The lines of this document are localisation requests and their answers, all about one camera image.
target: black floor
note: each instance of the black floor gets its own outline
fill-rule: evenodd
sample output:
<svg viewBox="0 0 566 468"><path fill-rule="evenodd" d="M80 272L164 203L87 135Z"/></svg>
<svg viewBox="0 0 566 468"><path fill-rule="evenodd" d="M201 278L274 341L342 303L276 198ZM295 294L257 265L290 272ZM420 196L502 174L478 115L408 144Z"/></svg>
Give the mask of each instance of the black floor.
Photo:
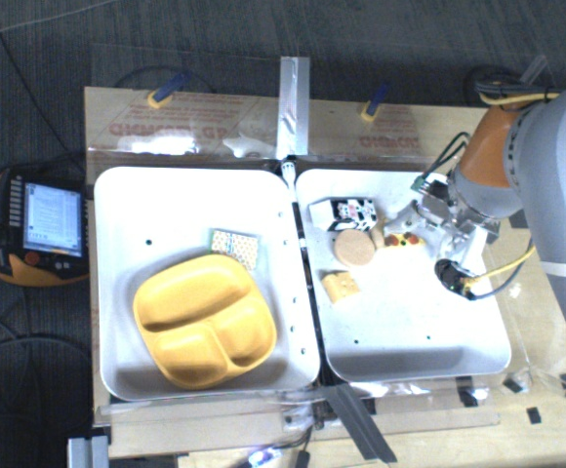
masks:
<svg viewBox="0 0 566 468"><path fill-rule="evenodd" d="M0 0L0 27L103 1ZM520 74L539 56L540 80L566 87L566 0L128 0L7 29L0 169L66 151L80 161L83 88L154 86L150 70L129 75L172 55L212 64L198 90L275 96L246 58L304 56L313 98L365 100L385 80L386 102L480 105L473 77ZM42 170L81 176L68 158ZM87 432L89 301L88 282L0 281L0 468L65 466L66 439Z"/></svg>

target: yellow plate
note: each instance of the yellow plate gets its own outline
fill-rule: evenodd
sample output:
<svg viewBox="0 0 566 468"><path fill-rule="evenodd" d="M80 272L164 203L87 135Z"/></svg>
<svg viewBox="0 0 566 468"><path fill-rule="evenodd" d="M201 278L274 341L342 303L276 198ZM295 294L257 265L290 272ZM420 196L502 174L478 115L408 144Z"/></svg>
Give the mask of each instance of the yellow plate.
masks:
<svg viewBox="0 0 566 468"><path fill-rule="evenodd" d="M181 388L199 390L261 364L276 327L246 268L208 254L147 279L134 299L138 329L157 367Z"/></svg>

